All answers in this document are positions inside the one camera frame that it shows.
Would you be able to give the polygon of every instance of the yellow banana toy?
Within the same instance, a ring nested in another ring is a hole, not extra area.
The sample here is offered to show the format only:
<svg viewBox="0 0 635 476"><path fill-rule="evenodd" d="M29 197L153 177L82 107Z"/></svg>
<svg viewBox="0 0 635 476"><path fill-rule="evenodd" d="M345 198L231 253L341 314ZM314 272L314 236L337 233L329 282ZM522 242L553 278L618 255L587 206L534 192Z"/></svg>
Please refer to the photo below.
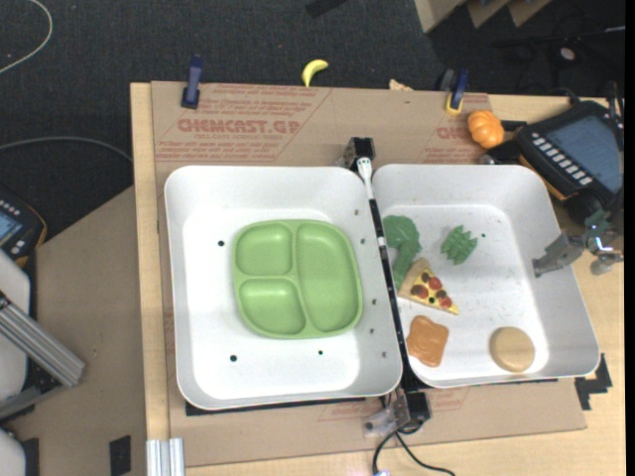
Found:
<svg viewBox="0 0 635 476"><path fill-rule="evenodd" d="M323 59L314 59L307 63L302 71L302 81L305 86L309 86L311 84L311 79L316 72L320 72L327 67L328 62Z"/></svg>

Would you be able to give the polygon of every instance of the device screen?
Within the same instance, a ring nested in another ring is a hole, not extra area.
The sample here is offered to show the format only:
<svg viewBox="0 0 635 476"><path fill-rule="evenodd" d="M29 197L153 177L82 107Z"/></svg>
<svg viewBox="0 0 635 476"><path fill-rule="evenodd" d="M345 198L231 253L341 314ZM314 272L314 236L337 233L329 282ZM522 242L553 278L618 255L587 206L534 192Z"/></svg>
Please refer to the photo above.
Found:
<svg viewBox="0 0 635 476"><path fill-rule="evenodd" d="M22 224L0 212L0 245L20 230Z"/></svg>
<svg viewBox="0 0 635 476"><path fill-rule="evenodd" d="M622 185L618 150L611 130L598 118L587 116L551 131L549 141L563 150L611 192Z"/></svg>

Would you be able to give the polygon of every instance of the orange pumpkin toy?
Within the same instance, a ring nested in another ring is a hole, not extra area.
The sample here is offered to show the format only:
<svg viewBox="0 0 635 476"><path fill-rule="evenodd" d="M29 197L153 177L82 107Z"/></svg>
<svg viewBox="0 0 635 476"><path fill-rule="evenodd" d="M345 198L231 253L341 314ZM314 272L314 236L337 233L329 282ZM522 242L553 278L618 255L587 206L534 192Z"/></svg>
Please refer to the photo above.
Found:
<svg viewBox="0 0 635 476"><path fill-rule="evenodd" d="M470 113L467 127L472 139L486 150L500 145L505 138L503 124L494 113L486 109Z"/></svg>

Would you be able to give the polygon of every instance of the round beige toy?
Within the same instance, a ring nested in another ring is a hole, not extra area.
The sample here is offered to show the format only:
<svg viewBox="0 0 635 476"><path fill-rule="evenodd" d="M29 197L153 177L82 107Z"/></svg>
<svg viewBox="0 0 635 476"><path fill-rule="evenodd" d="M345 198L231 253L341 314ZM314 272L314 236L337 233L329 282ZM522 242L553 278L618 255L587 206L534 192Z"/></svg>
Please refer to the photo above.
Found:
<svg viewBox="0 0 635 476"><path fill-rule="evenodd" d="M499 328L489 340L489 351L496 364L509 372L525 372L536 357L534 342L522 329Z"/></svg>

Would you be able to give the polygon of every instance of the black fabric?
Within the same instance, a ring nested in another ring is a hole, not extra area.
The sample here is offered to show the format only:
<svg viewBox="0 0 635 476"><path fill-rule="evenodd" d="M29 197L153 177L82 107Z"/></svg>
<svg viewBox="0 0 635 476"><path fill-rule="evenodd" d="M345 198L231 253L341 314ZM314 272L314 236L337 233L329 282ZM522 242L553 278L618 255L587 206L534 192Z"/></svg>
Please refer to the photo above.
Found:
<svg viewBox="0 0 635 476"><path fill-rule="evenodd" d="M446 68L466 67L469 90L548 93L546 48L493 49L495 41L624 25L625 0L555 0L523 27L503 9L474 29L457 8L424 34L414 0L345 0L312 16L320 0L40 0L53 14L50 42L0 73L0 146L29 138L77 136L130 153L129 84L186 80L192 54L203 82L301 84L302 67L324 58L313 85L386 88L395 78L434 89ZM0 0L0 68L44 38L35 5ZM587 43L599 55L558 72L578 95L605 79L624 90L624 34ZM133 181L117 154L83 143L0 152L0 181L36 207L55 236Z"/></svg>

